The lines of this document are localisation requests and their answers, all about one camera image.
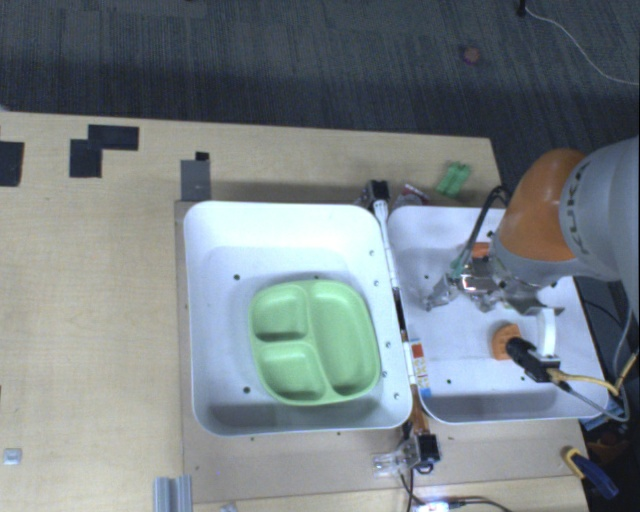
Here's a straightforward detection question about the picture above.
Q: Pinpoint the green ribbed plastic piece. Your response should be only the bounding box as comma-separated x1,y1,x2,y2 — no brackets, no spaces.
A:
434,160,473,197

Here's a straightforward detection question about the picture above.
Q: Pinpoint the white carton with orange print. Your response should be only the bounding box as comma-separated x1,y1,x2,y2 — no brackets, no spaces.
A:
406,338,433,400

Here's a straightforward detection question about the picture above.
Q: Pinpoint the green divided plate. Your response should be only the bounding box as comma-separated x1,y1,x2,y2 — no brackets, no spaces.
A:
248,279,383,407

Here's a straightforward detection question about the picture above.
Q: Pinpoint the black cylinder on white bracket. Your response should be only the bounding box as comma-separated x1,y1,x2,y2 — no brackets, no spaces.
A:
504,306,564,384

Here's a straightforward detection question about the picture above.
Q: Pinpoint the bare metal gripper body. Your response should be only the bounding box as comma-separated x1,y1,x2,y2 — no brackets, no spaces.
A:
455,263,565,317

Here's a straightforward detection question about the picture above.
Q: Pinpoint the red and silver packet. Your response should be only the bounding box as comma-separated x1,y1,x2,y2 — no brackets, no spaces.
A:
394,182,432,209

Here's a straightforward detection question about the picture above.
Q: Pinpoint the orange round biscuit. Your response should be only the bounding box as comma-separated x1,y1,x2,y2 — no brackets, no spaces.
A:
491,322,524,362

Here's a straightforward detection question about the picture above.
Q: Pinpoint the white plastic tray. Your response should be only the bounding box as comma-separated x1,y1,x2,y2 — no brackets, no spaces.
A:
387,204,612,425
182,199,414,438

